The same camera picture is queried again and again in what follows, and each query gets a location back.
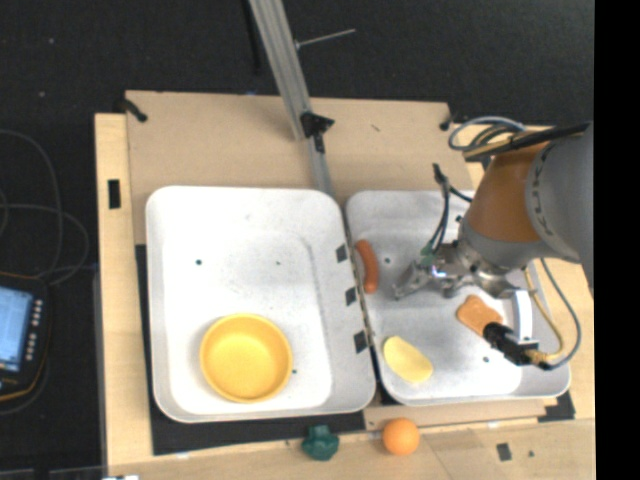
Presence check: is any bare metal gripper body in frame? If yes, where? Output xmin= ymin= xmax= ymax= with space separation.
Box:
xmin=413 ymin=240 xmax=522 ymax=300

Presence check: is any brown toy toast slice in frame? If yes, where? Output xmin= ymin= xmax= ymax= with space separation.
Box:
xmin=455 ymin=294 xmax=504 ymax=338

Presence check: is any orange toy sausage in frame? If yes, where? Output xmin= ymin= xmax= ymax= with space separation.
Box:
xmin=354 ymin=238 xmax=380 ymax=296

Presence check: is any yellow toy potato crisp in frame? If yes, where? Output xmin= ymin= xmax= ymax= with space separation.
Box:
xmin=381 ymin=334 xmax=435 ymax=385

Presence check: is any white plastic tray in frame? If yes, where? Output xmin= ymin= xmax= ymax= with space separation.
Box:
xmin=144 ymin=184 xmax=378 ymax=425
xmin=343 ymin=188 xmax=573 ymax=408

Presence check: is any orange ball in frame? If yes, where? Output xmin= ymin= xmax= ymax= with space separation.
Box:
xmin=381 ymin=416 xmax=421 ymax=457

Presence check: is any yellow bowl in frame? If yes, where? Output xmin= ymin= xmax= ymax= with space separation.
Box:
xmin=198 ymin=312 xmax=295 ymax=405

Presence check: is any green toy broccoli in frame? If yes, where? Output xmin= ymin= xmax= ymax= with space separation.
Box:
xmin=300 ymin=423 xmax=341 ymax=463

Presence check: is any brown flat board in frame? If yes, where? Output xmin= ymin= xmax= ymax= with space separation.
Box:
xmin=124 ymin=89 xmax=559 ymax=432

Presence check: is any black cylinder on white bracket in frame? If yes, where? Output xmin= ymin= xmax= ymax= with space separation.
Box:
xmin=481 ymin=289 xmax=542 ymax=367

